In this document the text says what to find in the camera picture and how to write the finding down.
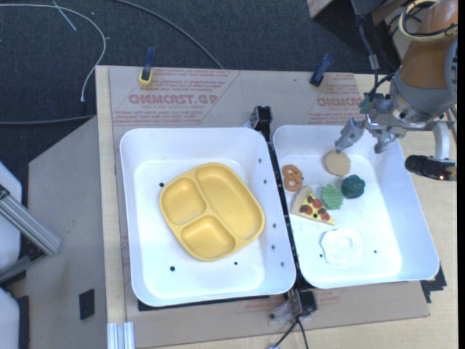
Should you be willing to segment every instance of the table surface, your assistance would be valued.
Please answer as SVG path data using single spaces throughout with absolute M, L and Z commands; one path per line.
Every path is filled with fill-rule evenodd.
M 108 323 L 122 324 L 126 321 L 126 307 L 108 69 L 108 66 L 98 66 L 96 69 L 105 288 Z M 371 75 L 355 75 L 355 80 L 361 94 L 370 90 L 373 84 Z M 456 159 L 456 141 L 452 135 L 451 141 L 450 157 Z M 432 133 L 411 132 L 401 139 L 400 144 L 406 156 L 431 155 L 434 151 Z M 447 282 L 443 291 L 432 293 L 432 303 L 429 304 L 431 316 L 306 331 L 310 348 L 458 348 L 457 182 L 438 182 L 416 175 L 412 175 L 412 179 L 426 221 L 432 224 L 429 229 Z M 169 348 L 268 348 L 280 337 L 281 334 L 271 334 Z M 280 348 L 304 348 L 302 333 L 294 330 L 280 344 Z

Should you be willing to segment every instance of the blue and yellow clamp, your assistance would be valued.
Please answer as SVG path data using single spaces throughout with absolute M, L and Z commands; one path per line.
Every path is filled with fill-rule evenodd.
M 144 68 L 139 73 L 139 84 L 149 85 L 152 82 L 153 70 L 152 66 L 155 62 L 156 50 L 155 47 L 148 47 L 147 56 L 145 57 Z

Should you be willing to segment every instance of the white cable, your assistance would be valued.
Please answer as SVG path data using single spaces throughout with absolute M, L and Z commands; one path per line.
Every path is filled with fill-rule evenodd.
M 398 24 L 399 31 L 405 36 L 407 36 L 412 41 L 434 41 L 434 40 L 438 40 L 446 36 L 452 36 L 453 34 L 457 33 L 458 24 L 454 25 L 451 28 L 446 28 L 435 35 L 429 35 L 428 33 L 425 33 L 424 35 L 421 35 L 421 34 L 412 35 L 411 33 L 407 32 L 407 29 L 404 27 L 405 16 L 413 8 L 417 7 L 420 4 L 424 4 L 424 3 L 435 4 L 437 2 L 438 0 L 415 0 L 414 2 L 410 3 L 399 17 L 399 24 Z
M 50 8 L 50 9 L 58 9 L 58 11 L 62 11 L 62 10 L 65 10 L 66 12 L 69 12 L 69 13 L 73 13 L 75 15 L 78 15 L 79 17 L 85 19 L 87 22 L 91 23 L 96 29 L 97 31 L 99 32 L 99 34 L 101 35 L 102 37 L 102 41 L 103 41 L 103 48 L 102 48 L 102 54 L 100 55 L 99 59 L 97 60 L 97 62 L 95 63 L 94 67 L 90 70 L 89 74 L 87 75 L 86 77 L 86 80 L 84 81 L 84 85 L 82 86 L 82 90 L 81 90 L 81 102 L 86 102 L 86 99 L 84 98 L 84 91 L 86 90 L 86 87 L 87 87 L 87 83 L 89 82 L 90 80 L 90 77 L 92 76 L 92 74 L 94 73 L 94 70 L 95 68 L 100 64 L 100 62 L 102 61 L 102 58 L 103 56 L 105 55 L 105 52 L 107 50 L 107 38 L 105 38 L 105 35 L 103 34 L 102 30 L 100 30 L 100 27 L 97 26 L 97 24 L 91 20 L 90 18 L 86 17 L 85 15 L 79 13 L 79 12 L 76 12 L 72 9 L 68 9 L 68 8 L 65 8 L 65 7 L 60 7 L 59 5 L 44 5 L 44 4 L 0 4 L 0 7 L 33 7 L 33 8 Z

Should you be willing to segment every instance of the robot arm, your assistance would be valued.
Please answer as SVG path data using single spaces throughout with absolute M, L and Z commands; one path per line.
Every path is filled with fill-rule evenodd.
M 405 28 L 405 16 L 415 7 L 429 5 L 417 33 Z M 438 180 L 456 180 L 455 162 L 447 158 L 448 130 L 452 121 L 442 115 L 457 103 L 458 0 L 417 0 L 401 14 L 399 29 L 411 44 L 395 73 L 385 76 L 360 103 L 361 118 L 351 118 L 335 142 L 336 151 L 356 143 L 367 129 L 381 153 L 407 131 L 433 131 L 433 158 L 407 159 L 405 167 Z M 391 81 L 389 94 L 376 93 L 381 83 Z

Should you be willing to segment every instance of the blue clip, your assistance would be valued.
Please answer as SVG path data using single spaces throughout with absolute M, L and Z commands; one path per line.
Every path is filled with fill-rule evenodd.
M 310 83 L 315 85 L 316 87 L 319 87 L 321 82 L 323 81 L 323 74 L 325 71 L 328 69 L 329 65 L 333 61 L 333 57 L 329 54 L 325 54 L 325 57 L 321 60 L 321 62 L 318 64 L 317 69 L 312 75 L 312 78 L 310 79 Z
M 145 58 L 144 68 L 139 73 L 139 84 L 149 85 L 152 82 L 153 70 L 152 66 L 155 62 L 155 47 L 148 47 L 147 57 Z

